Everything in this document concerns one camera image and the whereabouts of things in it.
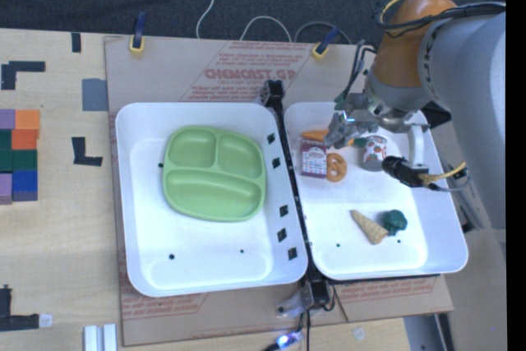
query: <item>green divided dish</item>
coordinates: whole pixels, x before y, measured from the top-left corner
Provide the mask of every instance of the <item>green divided dish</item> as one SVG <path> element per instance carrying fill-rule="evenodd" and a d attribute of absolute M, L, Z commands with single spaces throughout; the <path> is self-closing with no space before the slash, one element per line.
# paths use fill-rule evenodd
<path fill-rule="evenodd" d="M 164 197 L 176 211 L 212 221 L 243 221 L 265 200 L 265 161 L 251 139 L 214 127 L 175 131 L 164 153 Z"/>

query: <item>toy ice cream cone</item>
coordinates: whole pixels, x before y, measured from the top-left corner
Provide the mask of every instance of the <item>toy ice cream cone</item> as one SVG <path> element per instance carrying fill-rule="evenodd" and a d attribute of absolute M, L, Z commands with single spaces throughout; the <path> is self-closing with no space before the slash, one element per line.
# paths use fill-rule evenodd
<path fill-rule="evenodd" d="M 372 244 L 378 244 L 389 233 L 381 225 L 377 224 L 372 219 L 367 218 L 357 210 L 351 210 L 351 216 L 367 235 L 367 238 Z"/>

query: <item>purple package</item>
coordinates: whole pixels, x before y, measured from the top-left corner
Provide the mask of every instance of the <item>purple package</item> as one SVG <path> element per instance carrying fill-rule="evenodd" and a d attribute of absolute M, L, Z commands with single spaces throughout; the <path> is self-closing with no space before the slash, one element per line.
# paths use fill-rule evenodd
<path fill-rule="evenodd" d="M 327 175 L 327 148 L 323 142 L 302 139 L 302 176 L 325 178 Z"/>

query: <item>orange block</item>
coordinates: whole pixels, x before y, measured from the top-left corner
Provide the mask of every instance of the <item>orange block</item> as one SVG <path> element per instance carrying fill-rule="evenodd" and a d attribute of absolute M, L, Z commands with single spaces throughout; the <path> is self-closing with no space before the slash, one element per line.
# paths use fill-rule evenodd
<path fill-rule="evenodd" d="M 15 129 L 35 129 L 38 138 L 40 129 L 40 111 L 15 110 Z"/>
<path fill-rule="evenodd" d="M 35 129 L 13 129 L 11 148 L 13 150 L 36 150 L 37 131 Z"/>

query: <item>toy can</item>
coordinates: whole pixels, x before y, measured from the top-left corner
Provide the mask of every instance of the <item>toy can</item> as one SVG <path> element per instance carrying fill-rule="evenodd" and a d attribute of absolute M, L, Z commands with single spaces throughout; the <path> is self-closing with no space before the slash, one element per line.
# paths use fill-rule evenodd
<path fill-rule="evenodd" d="M 369 136 L 363 148 L 362 167 L 368 171 L 381 171 L 381 163 L 387 156 L 387 139 L 383 136 Z"/>

